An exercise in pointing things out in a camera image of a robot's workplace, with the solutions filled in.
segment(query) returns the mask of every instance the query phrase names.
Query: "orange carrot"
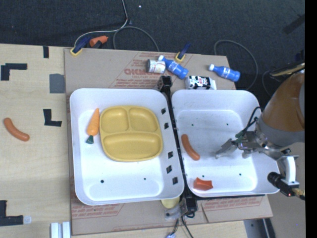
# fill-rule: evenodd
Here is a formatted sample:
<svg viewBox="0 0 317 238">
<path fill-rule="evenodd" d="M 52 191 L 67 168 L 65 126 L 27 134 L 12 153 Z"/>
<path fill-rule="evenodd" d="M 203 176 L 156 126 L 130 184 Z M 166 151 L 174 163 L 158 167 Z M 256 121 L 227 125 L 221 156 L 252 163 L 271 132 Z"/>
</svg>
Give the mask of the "orange carrot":
<svg viewBox="0 0 317 238">
<path fill-rule="evenodd" d="M 91 116 L 86 132 L 89 135 L 86 143 L 93 144 L 94 136 L 96 136 L 99 132 L 99 108 L 96 108 Z"/>
</svg>

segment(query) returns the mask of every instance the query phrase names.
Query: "toy sausage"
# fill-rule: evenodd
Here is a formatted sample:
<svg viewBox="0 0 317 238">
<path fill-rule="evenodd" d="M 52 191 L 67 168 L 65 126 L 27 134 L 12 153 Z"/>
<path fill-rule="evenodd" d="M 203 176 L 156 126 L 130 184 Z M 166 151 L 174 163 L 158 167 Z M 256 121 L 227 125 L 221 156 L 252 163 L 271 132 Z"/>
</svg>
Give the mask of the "toy sausage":
<svg viewBox="0 0 317 238">
<path fill-rule="evenodd" d="M 10 118 L 5 118 L 3 120 L 5 128 L 11 133 L 12 136 L 16 137 L 17 139 L 20 139 L 22 141 L 28 141 L 30 139 L 30 136 L 20 130 L 18 130 L 12 123 L 12 120 Z"/>
<path fill-rule="evenodd" d="M 189 143 L 188 135 L 183 134 L 181 136 L 183 146 L 185 148 L 185 151 L 188 153 L 188 155 L 195 161 L 200 159 L 200 155 L 192 148 L 192 146 Z"/>
</svg>

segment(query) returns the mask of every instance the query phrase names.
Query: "yellow object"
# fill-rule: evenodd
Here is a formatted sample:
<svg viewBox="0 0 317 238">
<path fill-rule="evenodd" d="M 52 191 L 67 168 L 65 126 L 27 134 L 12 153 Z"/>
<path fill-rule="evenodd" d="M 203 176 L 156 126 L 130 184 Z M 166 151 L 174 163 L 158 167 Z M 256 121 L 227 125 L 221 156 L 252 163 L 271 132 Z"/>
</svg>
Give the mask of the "yellow object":
<svg viewBox="0 0 317 238">
<path fill-rule="evenodd" d="M 172 199 L 162 199 L 161 203 L 165 208 L 171 209 L 179 203 L 179 197 L 172 198 Z"/>
<path fill-rule="evenodd" d="M 72 48 L 72 49 L 70 50 L 70 53 L 71 53 L 74 57 L 78 56 L 78 55 L 83 51 L 83 49 L 80 49 L 77 53 L 74 53 L 74 48 Z"/>
<path fill-rule="evenodd" d="M 182 59 L 179 59 L 179 58 L 178 58 L 178 55 L 179 55 L 179 54 L 180 54 L 180 52 L 178 52 L 178 53 L 176 54 L 174 60 L 175 60 L 176 62 L 178 62 L 178 63 L 181 63 L 181 62 L 183 62 L 183 60 L 185 59 L 185 55 L 183 55 Z"/>
<path fill-rule="evenodd" d="M 162 152 L 163 139 L 156 115 L 139 106 L 115 106 L 100 115 L 105 154 L 115 161 L 149 160 Z"/>
</svg>

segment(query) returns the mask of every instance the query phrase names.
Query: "blue bottle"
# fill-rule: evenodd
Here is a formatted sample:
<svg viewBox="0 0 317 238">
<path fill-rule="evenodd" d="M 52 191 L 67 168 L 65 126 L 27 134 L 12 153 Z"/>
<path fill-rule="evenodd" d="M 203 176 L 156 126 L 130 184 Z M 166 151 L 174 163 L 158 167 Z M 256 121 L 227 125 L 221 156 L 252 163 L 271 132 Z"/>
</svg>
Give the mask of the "blue bottle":
<svg viewBox="0 0 317 238">
<path fill-rule="evenodd" d="M 176 76 L 178 76 L 180 79 L 184 79 L 188 73 L 188 69 L 183 68 L 178 63 L 176 63 L 173 60 L 168 60 L 164 56 L 159 56 L 159 61 L 164 61 L 166 64 L 166 68 L 168 71 L 172 72 Z"/>
<path fill-rule="evenodd" d="M 209 70 L 214 71 L 218 74 L 218 76 L 229 79 L 233 82 L 237 82 L 240 78 L 240 72 L 232 70 L 225 66 L 215 66 L 214 64 L 211 64 L 209 66 Z"/>
</svg>

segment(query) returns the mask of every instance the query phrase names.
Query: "blue clamp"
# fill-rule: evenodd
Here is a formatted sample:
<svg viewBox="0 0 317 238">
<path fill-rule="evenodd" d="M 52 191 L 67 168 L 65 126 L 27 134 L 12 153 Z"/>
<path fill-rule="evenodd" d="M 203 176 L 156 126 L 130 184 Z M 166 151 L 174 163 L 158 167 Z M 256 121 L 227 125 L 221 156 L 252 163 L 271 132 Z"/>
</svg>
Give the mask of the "blue clamp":
<svg viewBox="0 0 317 238">
<path fill-rule="evenodd" d="M 70 53 L 73 55 L 73 56 L 77 56 L 79 55 L 82 50 L 83 50 L 83 47 L 85 47 L 87 45 L 87 43 L 89 43 L 91 37 L 84 37 L 80 40 L 80 42 L 75 45 L 71 50 L 70 50 Z"/>
<path fill-rule="evenodd" d="M 184 46 L 184 48 L 178 52 L 175 56 L 175 60 L 178 62 L 178 63 L 181 63 L 184 59 L 185 59 L 185 53 L 187 52 L 187 50 L 189 49 L 190 47 L 190 43 L 186 43 L 186 45 Z"/>
</svg>

